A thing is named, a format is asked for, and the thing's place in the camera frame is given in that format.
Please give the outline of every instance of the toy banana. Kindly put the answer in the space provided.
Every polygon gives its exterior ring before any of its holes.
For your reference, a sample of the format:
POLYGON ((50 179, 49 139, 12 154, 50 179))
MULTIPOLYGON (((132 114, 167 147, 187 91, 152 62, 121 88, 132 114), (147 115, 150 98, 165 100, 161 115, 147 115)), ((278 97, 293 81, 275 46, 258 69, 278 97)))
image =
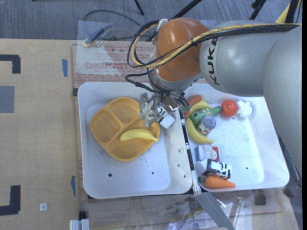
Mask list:
POLYGON ((194 111, 196 111, 196 110, 204 109, 204 108, 206 108, 206 107, 212 108, 212 107, 209 106, 204 100, 201 100, 201 101, 195 103, 195 104, 191 107, 191 109, 190 109, 190 111, 189 111, 189 114, 188 114, 188 115, 185 115, 185 117, 190 116, 190 114, 192 114, 192 113, 193 113, 194 111))
POLYGON ((188 117, 186 118, 186 128, 188 135, 195 140, 199 144, 204 144, 204 143, 213 143, 213 140, 208 139, 205 135, 200 133, 194 126, 192 120, 188 117))
POLYGON ((119 140, 120 141, 125 141, 125 140, 130 140, 130 139, 146 139, 146 140, 154 140, 155 142, 158 142, 158 138, 154 137, 153 134, 147 130, 147 129, 142 129, 142 128, 135 128, 135 129, 130 129, 122 133, 120 136, 119 140))

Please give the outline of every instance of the red tomato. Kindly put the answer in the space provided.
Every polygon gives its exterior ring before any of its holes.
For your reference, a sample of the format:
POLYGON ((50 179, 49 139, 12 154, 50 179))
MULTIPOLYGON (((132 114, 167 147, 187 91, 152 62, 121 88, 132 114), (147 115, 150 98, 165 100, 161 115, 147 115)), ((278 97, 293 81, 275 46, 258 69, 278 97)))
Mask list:
POLYGON ((221 108, 222 108, 222 114, 224 114, 227 117, 234 116, 239 110, 237 103, 233 100, 224 101, 221 105, 221 108))

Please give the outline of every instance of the yellow plate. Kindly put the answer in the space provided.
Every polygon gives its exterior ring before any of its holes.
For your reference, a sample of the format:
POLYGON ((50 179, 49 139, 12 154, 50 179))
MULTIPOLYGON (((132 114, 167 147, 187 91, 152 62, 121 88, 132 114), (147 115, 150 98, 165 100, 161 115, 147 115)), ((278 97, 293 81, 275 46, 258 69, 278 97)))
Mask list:
POLYGON ((139 103, 129 97, 119 97, 102 107, 91 119, 90 130, 96 141, 114 159, 131 161, 153 145, 154 141, 131 139, 120 141, 121 134, 134 128, 148 129, 156 138, 160 135, 160 125, 153 123, 150 127, 139 119, 139 103))

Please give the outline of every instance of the toy carrot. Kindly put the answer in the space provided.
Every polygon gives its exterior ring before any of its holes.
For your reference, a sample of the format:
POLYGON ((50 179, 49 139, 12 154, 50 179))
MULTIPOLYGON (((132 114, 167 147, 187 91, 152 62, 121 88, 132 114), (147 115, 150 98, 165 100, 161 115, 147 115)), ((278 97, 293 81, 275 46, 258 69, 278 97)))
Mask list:
MULTIPOLYGON (((197 102, 200 102, 201 101, 201 95, 198 94, 198 95, 194 95, 192 96, 189 100, 188 100, 188 103, 190 104, 190 108, 196 104, 197 102)), ((184 115, 187 116, 189 114, 189 111, 188 110, 185 110, 184 112, 184 115)))
POLYGON ((228 180, 213 175, 208 175, 206 177, 204 185, 208 188, 227 188, 227 187, 236 186, 236 184, 234 184, 233 182, 230 182, 228 180))

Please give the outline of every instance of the gray square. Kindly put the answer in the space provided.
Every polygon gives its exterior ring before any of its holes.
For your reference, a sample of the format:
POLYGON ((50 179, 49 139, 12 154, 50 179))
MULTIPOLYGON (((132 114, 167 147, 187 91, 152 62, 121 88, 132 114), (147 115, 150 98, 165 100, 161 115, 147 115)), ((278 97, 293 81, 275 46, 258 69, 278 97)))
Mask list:
POLYGON ((15 86, 0 86, 0 113, 14 113, 15 86))

